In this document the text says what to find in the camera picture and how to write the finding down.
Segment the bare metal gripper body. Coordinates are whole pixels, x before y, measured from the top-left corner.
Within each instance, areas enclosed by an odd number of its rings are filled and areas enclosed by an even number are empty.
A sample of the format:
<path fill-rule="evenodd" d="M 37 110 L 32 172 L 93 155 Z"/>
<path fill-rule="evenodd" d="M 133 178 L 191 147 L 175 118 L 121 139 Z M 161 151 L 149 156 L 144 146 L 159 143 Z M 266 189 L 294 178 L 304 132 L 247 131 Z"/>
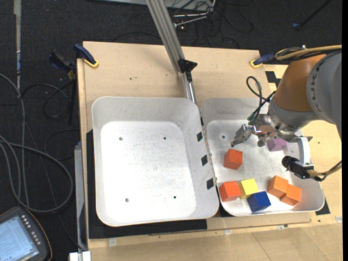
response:
<path fill-rule="evenodd" d="M 265 141 L 271 139 L 283 139 L 287 142 L 294 142 L 297 138 L 296 132 L 301 129 L 301 121 L 298 117 L 277 114 L 259 114 L 252 119 L 257 135 Z"/>

